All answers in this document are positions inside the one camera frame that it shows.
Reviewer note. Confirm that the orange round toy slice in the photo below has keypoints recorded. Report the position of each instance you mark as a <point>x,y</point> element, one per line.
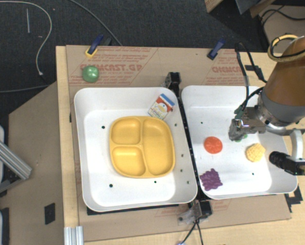
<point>213,145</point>

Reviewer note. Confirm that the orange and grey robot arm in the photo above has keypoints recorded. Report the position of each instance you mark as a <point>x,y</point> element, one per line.
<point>287,85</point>

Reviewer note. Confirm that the yellow toy waffle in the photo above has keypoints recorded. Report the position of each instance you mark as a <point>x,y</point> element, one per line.
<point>255,152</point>

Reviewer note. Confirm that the brown cardboard board red print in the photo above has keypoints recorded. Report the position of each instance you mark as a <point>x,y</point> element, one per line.
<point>147,65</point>

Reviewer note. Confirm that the black cylinder on white bracket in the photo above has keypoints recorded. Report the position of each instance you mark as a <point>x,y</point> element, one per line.
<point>282,160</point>

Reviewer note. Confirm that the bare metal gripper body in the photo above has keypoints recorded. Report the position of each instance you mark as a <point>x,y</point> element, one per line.
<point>252,122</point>

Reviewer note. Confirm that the green toy apple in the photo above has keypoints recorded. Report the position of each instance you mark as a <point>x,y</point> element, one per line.
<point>90,74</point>

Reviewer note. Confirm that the white plastic tray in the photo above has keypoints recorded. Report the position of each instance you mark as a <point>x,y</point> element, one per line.
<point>234,167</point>
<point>96,147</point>

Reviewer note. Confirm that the purple toy grapes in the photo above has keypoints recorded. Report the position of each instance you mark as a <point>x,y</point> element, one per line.
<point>211,179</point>

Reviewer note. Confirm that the yellow divided plate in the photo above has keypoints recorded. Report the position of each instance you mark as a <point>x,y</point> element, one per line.
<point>154,147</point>

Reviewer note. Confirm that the small green toy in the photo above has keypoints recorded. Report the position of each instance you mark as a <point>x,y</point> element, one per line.
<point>242,137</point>

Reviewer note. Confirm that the small white and orange carton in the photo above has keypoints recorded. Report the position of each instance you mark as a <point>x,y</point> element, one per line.
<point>161,107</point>

